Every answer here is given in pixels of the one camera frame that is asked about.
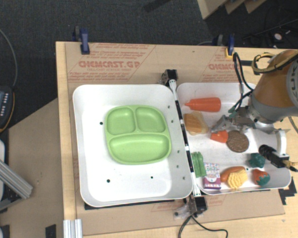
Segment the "green plate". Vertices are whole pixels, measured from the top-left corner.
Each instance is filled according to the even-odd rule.
[[[105,118],[110,155],[119,163],[140,165],[162,161],[171,152],[171,139],[163,113],[151,106],[111,109]]]

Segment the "orange toy piece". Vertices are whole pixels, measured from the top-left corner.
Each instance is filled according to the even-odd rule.
[[[228,140],[228,132],[226,130],[220,130],[217,133],[212,133],[211,140],[215,140],[220,143],[226,143]]]
[[[185,105],[191,110],[218,112],[221,109],[221,100],[218,97],[192,99]]]

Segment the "blue clamp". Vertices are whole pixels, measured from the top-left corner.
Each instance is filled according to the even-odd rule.
[[[72,34],[72,40],[81,42],[80,52],[82,55],[90,54],[88,45],[88,31],[86,28],[79,28],[76,26]]]
[[[232,58],[233,57],[233,51],[234,51],[234,35],[230,34],[229,38],[228,38],[227,48],[225,50],[225,56],[227,58]]]

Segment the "brown cookie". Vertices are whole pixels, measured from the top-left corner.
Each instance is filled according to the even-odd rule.
[[[226,145],[231,151],[242,153],[248,149],[249,140],[247,136],[241,134],[238,130],[232,130],[228,133]]]

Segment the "black carpet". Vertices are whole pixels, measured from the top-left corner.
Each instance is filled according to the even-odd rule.
[[[234,34],[236,47],[298,49],[298,0],[268,0],[251,14],[224,7],[203,20],[197,0],[0,0],[0,29],[18,62],[16,106],[9,126],[57,97],[55,42],[70,41],[76,25],[90,42],[198,45]],[[271,35],[281,32],[282,42]],[[13,56],[0,35],[0,85],[14,80]]]

